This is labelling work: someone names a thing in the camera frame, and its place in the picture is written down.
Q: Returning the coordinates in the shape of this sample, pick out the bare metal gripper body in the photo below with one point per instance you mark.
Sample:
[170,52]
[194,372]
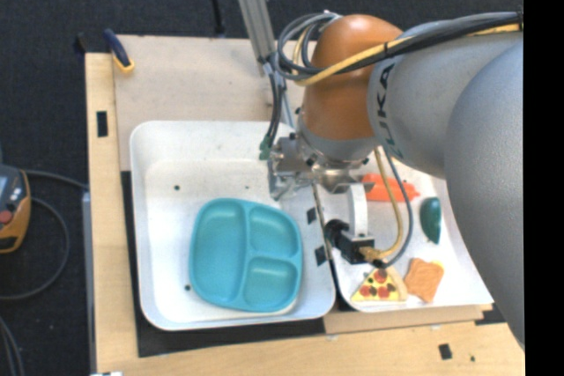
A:
[294,165]

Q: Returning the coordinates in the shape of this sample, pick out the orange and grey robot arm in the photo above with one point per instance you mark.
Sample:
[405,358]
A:
[423,110]

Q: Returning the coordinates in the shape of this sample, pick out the thin black and white rod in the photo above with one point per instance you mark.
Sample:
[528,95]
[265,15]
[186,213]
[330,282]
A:
[323,223]

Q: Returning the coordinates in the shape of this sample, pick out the orange carrot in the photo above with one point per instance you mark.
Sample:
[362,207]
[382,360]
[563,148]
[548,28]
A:
[380,192]

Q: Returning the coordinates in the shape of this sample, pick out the blue divided plate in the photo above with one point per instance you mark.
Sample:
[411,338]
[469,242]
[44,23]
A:
[220,251]

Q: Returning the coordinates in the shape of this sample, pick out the pale wood board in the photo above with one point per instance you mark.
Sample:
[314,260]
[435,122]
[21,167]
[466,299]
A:
[185,79]

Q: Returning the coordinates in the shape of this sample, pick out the white plastic tray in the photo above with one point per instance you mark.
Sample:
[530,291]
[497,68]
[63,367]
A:
[167,233]
[458,273]

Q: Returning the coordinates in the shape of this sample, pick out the dark green rounded toy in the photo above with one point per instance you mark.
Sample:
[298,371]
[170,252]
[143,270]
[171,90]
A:
[432,218]

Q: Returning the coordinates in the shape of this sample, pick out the yellow pizza slice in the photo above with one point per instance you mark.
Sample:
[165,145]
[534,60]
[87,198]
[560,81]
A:
[381,288]

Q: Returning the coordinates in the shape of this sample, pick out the orange bread slice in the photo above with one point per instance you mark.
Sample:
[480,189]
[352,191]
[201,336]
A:
[424,279]

